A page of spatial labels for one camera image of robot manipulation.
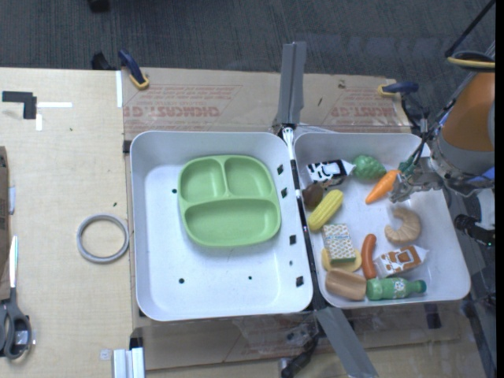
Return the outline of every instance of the scissors handle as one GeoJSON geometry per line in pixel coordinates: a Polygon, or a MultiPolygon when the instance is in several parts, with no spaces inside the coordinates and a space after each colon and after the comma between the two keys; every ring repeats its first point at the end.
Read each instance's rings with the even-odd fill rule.
{"type": "Polygon", "coordinates": [[[17,307],[15,287],[10,289],[10,300],[3,302],[2,308],[6,311],[6,319],[4,317],[4,325],[2,327],[5,327],[5,320],[7,322],[7,331],[4,333],[6,338],[3,353],[7,358],[14,360],[19,358],[28,349],[32,340],[32,326],[30,325],[30,320],[17,307]],[[26,343],[16,343],[16,332],[22,331],[28,333],[28,340],[26,343]]]}
{"type": "Polygon", "coordinates": [[[0,351],[6,344],[7,305],[0,301],[0,351]]]}

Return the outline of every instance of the toy hot dog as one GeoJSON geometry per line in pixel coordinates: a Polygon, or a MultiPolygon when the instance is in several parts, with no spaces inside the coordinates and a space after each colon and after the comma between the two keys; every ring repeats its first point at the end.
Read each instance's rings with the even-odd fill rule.
{"type": "Polygon", "coordinates": [[[333,268],[325,276],[325,288],[336,295],[360,301],[365,297],[367,280],[357,273],[333,268]]]}
{"type": "Polygon", "coordinates": [[[362,256],[362,272],[367,280],[376,277],[375,265],[372,263],[372,252],[376,245],[376,235],[368,234],[362,243],[361,256],[362,256]]]}

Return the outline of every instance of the white tray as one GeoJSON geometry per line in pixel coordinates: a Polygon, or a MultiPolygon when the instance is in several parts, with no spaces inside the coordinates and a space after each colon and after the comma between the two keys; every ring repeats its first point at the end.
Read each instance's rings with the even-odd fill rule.
{"type": "Polygon", "coordinates": [[[133,140],[130,153],[136,296],[149,318],[293,313],[309,305],[313,282],[290,158],[280,138],[270,133],[144,132],[133,140]],[[188,161],[217,154],[250,155],[271,172],[282,221],[270,240],[212,248],[188,237],[172,190],[188,161]]]}
{"type": "MultiPolygon", "coordinates": [[[[311,184],[306,166],[310,163],[343,159],[352,161],[359,154],[371,155],[385,168],[397,168],[418,146],[420,139],[410,134],[375,133],[306,133],[295,141],[295,156],[298,164],[301,187],[311,184]]],[[[392,211],[396,206],[405,206],[415,211],[422,223],[420,236],[413,242],[428,250],[426,262],[401,274],[409,280],[422,279],[427,291],[422,295],[411,295],[396,300],[351,301],[334,295],[325,288],[326,271],[321,263],[324,247],[321,233],[310,233],[317,275],[322,295],[337,307],[363,308],[388,306],[412,302],[439,302],[458,300],[467,295],[470,289],[470,276],[463,253],[454,230],[453,222],[442,191],[418,192],[405,202],[392,204],[387,198],[365,204],[365,197],[374,183],[362,183],[349,177],[338,187],[343,194],[343,205],[328,224],[346,223],[354,246],[361,249],[365,236],[369,233],[377,237],[374,258],[398,246],[390,244],[385,238],[384,227],[390,224],[398,228],[401,221],[394,218],[392,211]]]]}

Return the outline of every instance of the green divided plate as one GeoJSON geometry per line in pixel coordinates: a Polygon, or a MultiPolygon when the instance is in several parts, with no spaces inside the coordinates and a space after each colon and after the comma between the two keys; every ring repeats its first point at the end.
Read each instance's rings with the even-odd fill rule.
{"type": "Polygon", "coordinates": [[[244,155],[189,161],[178,180],[180,213],[187,234],[206,246],[264,242],[280,228],[280,204],[265,165],[244,155]]]}

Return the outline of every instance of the green bottle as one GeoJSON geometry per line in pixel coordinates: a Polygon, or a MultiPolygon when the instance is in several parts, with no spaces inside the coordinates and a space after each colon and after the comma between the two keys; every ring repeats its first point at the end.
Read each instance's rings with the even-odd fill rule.
{"type": "Polygon", "coordinates": [[[405,298],[411,293],[424,293],[427,284],[423,280],[408,281],[402,277],[370,279],[365,294],[370,300],[405,298]]]}

